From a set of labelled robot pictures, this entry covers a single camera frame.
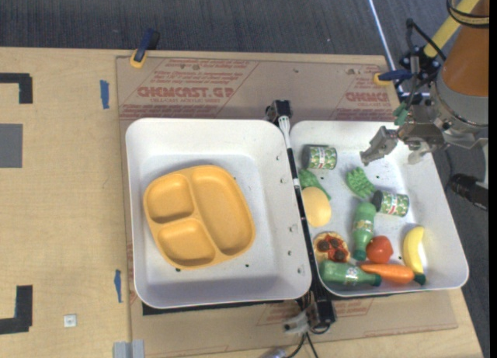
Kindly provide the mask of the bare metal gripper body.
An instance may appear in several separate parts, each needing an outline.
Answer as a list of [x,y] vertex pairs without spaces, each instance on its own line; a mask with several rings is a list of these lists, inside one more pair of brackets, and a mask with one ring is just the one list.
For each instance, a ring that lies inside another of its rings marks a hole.
[[483,148],[487,137],[480,133],[485,126],[459,117],[442,106],[401,104],[396,109],[397,136],[412,151],[430,151],[457,146],[465,149]]

